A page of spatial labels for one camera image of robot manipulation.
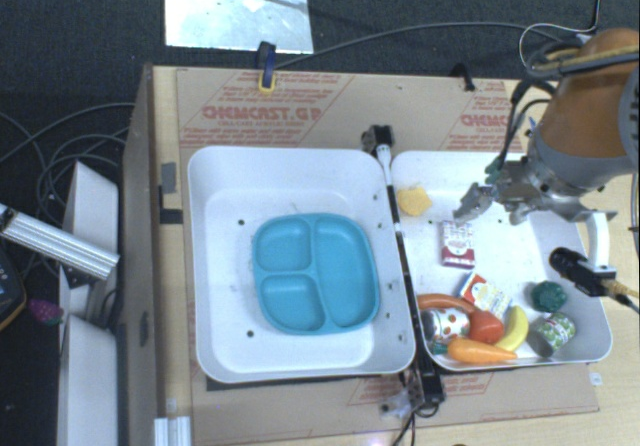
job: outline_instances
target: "cardboard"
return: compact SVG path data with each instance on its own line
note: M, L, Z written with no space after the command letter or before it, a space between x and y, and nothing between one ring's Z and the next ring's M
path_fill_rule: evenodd
M153 264L157 267L153 277L159 304L152 334L158 345L156 354L162 359L156 359L156 364L150 358L145 362L147 367L150 364L160 371L157 380L163 387L153 391L158 396L158 415L191 415L194 444L199 446L400 428L398 419L385 418L380 412L381 404L401 389L395 375L258 385L222 385L204 376L193 349L190 241L189 235L184 234L189 230L188 202L184 202L185 168L195 150L211 143L357 149L361 133L372 124L393 126L395 152L497 150L509 108L504 84L478 80L477 90L467 93L461 81L449 78L279 73L276 91L269 96L257 90L257 71L154 68L149 76L153 76L156 100L152 103L148 96L152 108L147 119L153 117L154 122L151 131L138 133L148 135L152 143L148 153L139 152L139 156L150 157L151 169L142 174L130 173L129 177L149 177L148 184L138 187L138 191L155 195L154 189L160 187L162 206L181 211L184 219L182 224L144 224L154 231ZM513 148L521 145L515 143ZM138 160L144 167L146 161ZM172 164L178 174L168 194L163 193L158 179L165 164ZM130 196L125 213L134 204ZM144 233L142 226L130 227L130 231L126 241L133 245L140 238L132 234ZM125 320L139 321L140 314L133 308L140 309L142 304L132 299L133 293L140 291L141 288L134 288L129 292L130 309ZM132 395L134 390L142 389L143 381L134 379L143 365L129 362L130 407L134 400L144 407L140 398ZM149 372L140 376L151 384L144 389L148 396L154 387L150 380L153 376ZM588 369L581 364L448 375L444 383L446 402L435 417L420 420L418 426L598 409ZM129 427L134 426L134 421L136 426L147 426L144 420L152 413L151 407L147 402L144 412L139 411L136 416L130 409Z

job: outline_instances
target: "dark floor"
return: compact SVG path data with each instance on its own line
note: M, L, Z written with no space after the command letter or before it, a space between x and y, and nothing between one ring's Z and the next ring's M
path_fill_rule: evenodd
M316 50L352 38L420 23L497 21L589 26L594 0L309 0ZM638 29L639 0L602 0L601 28ZM0 112L34 133L90 106L134 99L142 64L252 67L254 54L168 48L164 0L0 0ZM465 62L475 76L521 78L519 32L496 27L424 30L308 60L301 70L447 75ZM539 45L531 38L528 47ZM279 56L279 61L288 60ZM130 110L68 121L38 140L45 158L66 139L112 134ZM0 202L35 214L42 168L31 146L7 158L24 133L0 117ZM103 155L117 160L120 148ZM115 178L117 169L96 169ZM62 208L52 208L58 215ZM7 246L19 270L28 254ZM42 266L26 279L31 298L55 301L57 281ZM0 444L55 443L57 330L25 312L0 332Z

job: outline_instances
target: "carrot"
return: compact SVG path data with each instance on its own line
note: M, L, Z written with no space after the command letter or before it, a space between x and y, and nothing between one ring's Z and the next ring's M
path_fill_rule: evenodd
M459 307L465 313L471 314L476 310L476 306L472 303L462 300L461 298L445 295L444 293L427 293L418 295L418 308L424 309L448 309L450 307Z
M449 343L447 352L456 361L469 364L485 364L518 358L518 355L514 352L466 338L452 340Z

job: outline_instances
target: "banana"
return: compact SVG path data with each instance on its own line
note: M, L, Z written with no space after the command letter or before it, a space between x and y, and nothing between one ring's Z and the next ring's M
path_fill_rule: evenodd
M529 333L529 320L520 306L513 306L509 311L509 321L502 339L495 346L514 352L524 343Z

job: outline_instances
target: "blue divided plate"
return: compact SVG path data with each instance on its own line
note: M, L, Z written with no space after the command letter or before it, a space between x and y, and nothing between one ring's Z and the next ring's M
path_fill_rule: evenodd
M367 236L340 215L264 223L253 238L253 274L265 318L291 334L353 330L369 323L380 305Z

